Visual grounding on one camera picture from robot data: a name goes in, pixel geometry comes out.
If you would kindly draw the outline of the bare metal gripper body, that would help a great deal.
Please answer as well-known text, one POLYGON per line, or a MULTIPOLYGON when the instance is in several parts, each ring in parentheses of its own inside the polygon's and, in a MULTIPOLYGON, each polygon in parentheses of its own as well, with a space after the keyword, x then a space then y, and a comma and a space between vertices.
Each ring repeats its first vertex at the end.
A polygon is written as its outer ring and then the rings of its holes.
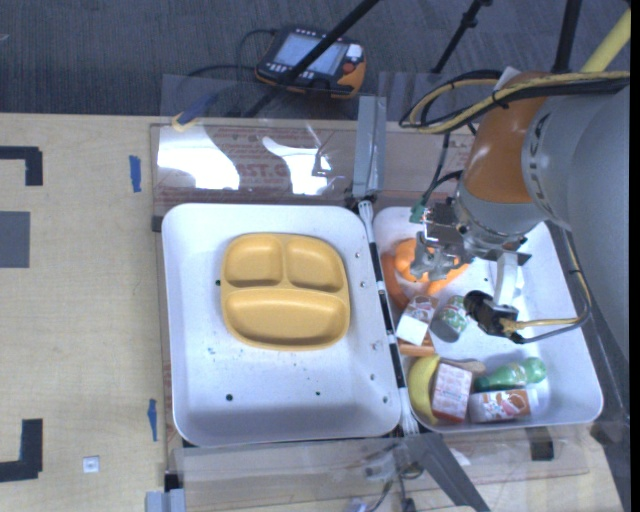
POLYGON ((520 251, 527 241, 524 235, 505 235, 487 229, 469 217, 454 200, 436 202, 425 208, 422 222, 427 245, 462 262, 474 259, 497 262, 507 253, 514 254, 517 262, 528 261, 528 254, 520 251))

